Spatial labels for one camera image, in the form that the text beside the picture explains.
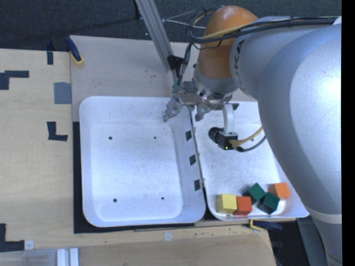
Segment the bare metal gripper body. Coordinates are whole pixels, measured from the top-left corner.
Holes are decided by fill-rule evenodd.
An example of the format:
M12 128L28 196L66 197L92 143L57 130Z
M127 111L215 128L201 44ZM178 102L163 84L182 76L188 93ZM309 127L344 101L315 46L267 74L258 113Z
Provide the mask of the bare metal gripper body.
M183 81L177 91L179 102L187 106L217 109L232 99L232 94L219 94L199 86L193 81Z

